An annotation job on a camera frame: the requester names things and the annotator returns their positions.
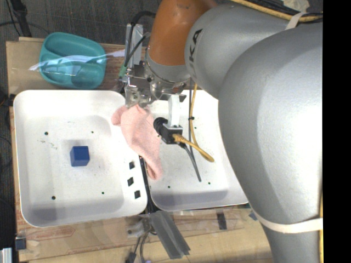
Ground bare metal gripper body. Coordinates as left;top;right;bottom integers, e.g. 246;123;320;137
120;63;191;100

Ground pink cloth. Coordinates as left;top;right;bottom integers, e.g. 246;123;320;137
111;104;164;181

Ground teal divided plate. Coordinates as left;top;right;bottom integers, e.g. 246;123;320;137
38;31;107;90

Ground blue cube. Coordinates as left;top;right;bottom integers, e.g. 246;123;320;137
69;145;91;168

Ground thin black rod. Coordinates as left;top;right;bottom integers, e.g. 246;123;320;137
138;155;153;214

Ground white plastic tray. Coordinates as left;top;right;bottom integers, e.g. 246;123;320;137
13;89;149;228
144;89;250;213

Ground brown cardboard board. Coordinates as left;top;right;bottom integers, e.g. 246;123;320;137
5;36;273;263

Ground black cylinder on white bracket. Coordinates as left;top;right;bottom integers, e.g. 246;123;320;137
152;93;184;145

